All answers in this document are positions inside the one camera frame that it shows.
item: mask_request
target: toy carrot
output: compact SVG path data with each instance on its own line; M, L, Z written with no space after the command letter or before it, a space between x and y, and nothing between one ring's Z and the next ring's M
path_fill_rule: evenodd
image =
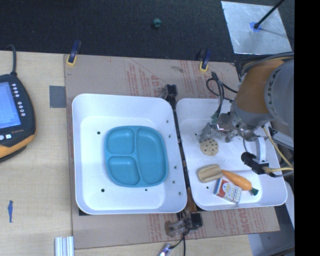
M245 177L242 177L236 173L233 173L231 171L223 170L221 169L221 172L224 176L226 176L233 184L236 186L242 188L244 191L251 191L251 193L255 196L258 194L257 189L252 187L252 184L249 180L247 180Z

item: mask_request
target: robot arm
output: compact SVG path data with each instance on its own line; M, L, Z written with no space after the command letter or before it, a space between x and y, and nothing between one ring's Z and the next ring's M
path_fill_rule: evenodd
M294 138L294 55L278 54L245 65L242 81L228 113L207 124L200 139L209 130L222 133L225 141L241 136L254 141L254 131L270 121L288 126Z

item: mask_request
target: small green object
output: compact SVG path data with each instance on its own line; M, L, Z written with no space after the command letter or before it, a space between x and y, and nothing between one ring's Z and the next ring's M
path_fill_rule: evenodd
M258 194L258 192L259 192L259 190L255 189L255 188L252 188L250 191L254 196L256 196Z
M155 18L153 21L152 21L152 25L155 27L155 28L160 28L160 24L162 23L162 21L158 18Z

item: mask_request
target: blue tape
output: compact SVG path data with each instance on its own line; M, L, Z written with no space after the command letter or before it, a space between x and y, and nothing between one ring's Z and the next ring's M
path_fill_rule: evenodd
M75 61L76 55L79 52L80 48L81 48L81 41L74 40L73 46L71 48L71 53L68 59L69 63L73 63Z
M208 62L209 62L209 59L210 59L210 50L207 49L206 52L205 52L205 55L204 55L204 58L203 58L203 61L202 61L202 69L205 70L207 68L207 65L208 65Z
M253 30L253 32L259 32L262 27L259 25L257 28L254 27L254 25L256 24L256 22L251 22L250 23L250 28Z
M13 201L9 201L9 205L8 205L8 212L9 212L9 222L12 223L12 212L14 210L14 207L13 207Z

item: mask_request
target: cable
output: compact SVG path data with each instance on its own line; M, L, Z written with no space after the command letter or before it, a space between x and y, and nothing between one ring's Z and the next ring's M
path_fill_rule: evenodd
M256 58L251 58L245 61L240 62L240 74L241 76L249 71L249 69L261 62L269 61L269 60L290 60L294 58L295 53L293 51L289 52L283 52L279 54L273 54L273 55L264 55L264 56L259 56Z
M276 143L274 142L274 140L269 135L266 127L262 126L262 128L263 128L265 134L267 135L267 137L269 138L270 142L272 143L273 147L275 148L275 150L279 153L281 158L289 166L289 167L281 167L281 168L269 168L269 167L265 166L265 167L262 167L264 172L266 174L269 174L270 176L273 176L273 177L283 177L283 176L287 176L287 175L293 174L294 173L294 167L292 166L292 164L287 160L287 158L284 156L284 154L282 154L280 149L277 147ZM279 175L274 174L274 172L278 172L278 171L290 171L290 172L279 174Z
M16 72L16 66L17 66L17 52L16 52L16 47L13 44L9 44L6 48L11 48L12 49L12 53L13 53L13 67L12 67L12 72L11 75L17 76L17 72Z
M214 112L214 114L212 115L211 119L212 119L212 124L216 124L217 123L217 120L219 118L219 115L220 115L220 112L221 112L221 108L222 108L222 104L224 102L224 100L228 100L230 102L233 101L233 99L230 99L230 98L226 98L225 97L225 88L230 90L231 92L233 93L237 93L236 90L233 90L231 89L230 87L228 87L226 84L224 84L217 76L217 74L215 72L211 72L211 78L209 78L206 82L205 82L205 85L207 87L207 89L214 95L218 96L219 98L219 106L217 108L217 110ZM215 81L216 82L216 85L218 87L218 91L219 91L219 94L217 94L216 92L214 92L210 87L209 87L209 82L210 81Z
M184 216L186 216L185 210L177 213L177 217L181 220ZM189 233L190 229L182 233L182 238L175 244L169 247L170 250L176 248L183 241L183 256L186 255L186 235Z

